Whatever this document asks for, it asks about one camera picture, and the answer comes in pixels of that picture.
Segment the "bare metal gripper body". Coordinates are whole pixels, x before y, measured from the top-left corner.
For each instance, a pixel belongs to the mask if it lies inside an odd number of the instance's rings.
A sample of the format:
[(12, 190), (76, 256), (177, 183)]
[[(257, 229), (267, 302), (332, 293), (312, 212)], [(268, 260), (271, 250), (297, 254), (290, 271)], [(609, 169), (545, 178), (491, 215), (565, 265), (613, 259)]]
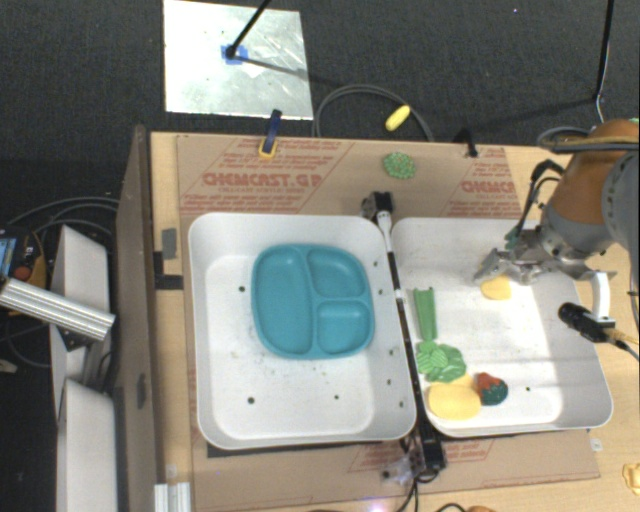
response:
[(548, 273), (562, 273), (574, 280), (583, 281), (589, 280), (594, 273), (586, 264), (589, 253), (581, 252), (561, 238), (553, 238), (551, 235), (522, 233), (515, 245), (503, 254), (507, 268), (509, 264), (539, 266), (538, 277)]

